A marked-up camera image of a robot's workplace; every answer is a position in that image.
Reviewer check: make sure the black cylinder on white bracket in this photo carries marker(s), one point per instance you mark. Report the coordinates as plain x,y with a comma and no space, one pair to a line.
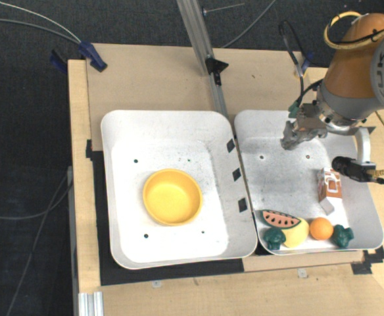
351,169

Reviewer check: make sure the white and orange carton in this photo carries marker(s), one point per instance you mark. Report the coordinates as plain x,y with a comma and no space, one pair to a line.
330,186

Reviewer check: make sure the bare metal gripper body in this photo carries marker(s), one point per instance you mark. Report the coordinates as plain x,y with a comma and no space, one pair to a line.
310,115

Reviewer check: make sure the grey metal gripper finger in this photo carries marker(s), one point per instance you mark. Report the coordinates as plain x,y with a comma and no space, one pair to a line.
288,138
310,136

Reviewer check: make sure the yellow bowl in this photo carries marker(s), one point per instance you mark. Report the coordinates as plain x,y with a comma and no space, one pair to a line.
172,197

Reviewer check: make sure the yellow lemon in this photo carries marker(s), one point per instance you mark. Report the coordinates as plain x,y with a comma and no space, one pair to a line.
297,236

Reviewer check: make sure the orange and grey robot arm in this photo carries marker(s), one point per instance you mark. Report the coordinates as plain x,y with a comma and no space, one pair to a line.
353,68

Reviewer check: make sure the green broccoli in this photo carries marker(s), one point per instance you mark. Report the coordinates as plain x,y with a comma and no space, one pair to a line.
342,236
274,238

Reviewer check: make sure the brown flat board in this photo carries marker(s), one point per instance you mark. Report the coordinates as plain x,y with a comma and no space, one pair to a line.
152,81

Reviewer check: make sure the white plastic tray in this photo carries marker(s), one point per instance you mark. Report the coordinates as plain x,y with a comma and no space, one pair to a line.
284,183
165,137

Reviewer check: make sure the red watermelon slice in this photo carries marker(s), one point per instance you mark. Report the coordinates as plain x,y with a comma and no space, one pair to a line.
279,219

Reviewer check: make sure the orange fruit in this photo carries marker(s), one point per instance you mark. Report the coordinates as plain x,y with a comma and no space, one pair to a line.
321,229

